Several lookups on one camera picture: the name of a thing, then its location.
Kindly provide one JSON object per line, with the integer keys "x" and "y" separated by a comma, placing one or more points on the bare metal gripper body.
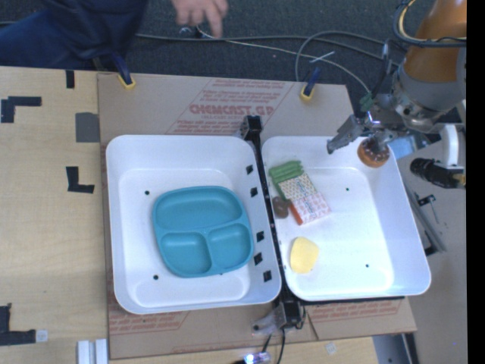
{"x": 411, "y": 112}

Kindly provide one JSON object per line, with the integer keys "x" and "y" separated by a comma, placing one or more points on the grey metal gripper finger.
{"x": 383, "y": 137}
{"x": 343, "y": 137}

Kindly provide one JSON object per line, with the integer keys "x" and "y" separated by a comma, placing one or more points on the brown doughnut with sprinkles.
{"x": 373, "y": 157}

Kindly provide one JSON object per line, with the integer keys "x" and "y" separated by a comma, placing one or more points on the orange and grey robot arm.
{"x": 435, "y": 32}

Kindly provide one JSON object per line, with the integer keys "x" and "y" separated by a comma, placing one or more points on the person's hand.
{"x": 197, "y": 2}

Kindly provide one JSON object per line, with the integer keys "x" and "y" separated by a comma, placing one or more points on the green bean pods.
{"x": 286, "y": 171}

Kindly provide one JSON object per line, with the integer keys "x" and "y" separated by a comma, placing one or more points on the white patterned packet orange side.
{"x": 312, "y": 208}

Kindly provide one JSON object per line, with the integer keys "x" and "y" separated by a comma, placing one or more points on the brown biscuit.
{"x": 281, "y": 207}

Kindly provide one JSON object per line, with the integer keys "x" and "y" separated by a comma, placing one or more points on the white plastic tray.
{"x": 360, "y": 233}
{"x": 189, "y": 154}

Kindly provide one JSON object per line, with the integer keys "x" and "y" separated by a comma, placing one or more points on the thin black rod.
{"x": 267, "y": 203}

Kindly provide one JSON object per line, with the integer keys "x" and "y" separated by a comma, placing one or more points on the yellow rounded wedge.
{"x": 303, "y": 255}

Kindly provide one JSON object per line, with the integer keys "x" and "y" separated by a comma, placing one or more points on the brown cardboard board red print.
{"x": 212, "y": 104}

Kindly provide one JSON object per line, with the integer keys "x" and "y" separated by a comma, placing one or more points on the blue divided plate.
{"x": 201, "y": 230}

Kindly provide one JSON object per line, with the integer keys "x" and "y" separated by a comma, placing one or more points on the person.
{"x": 72, "y": 17}

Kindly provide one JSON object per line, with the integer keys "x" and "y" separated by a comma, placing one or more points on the black cylinder on white bracket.
{"x": 435, "y": 173}

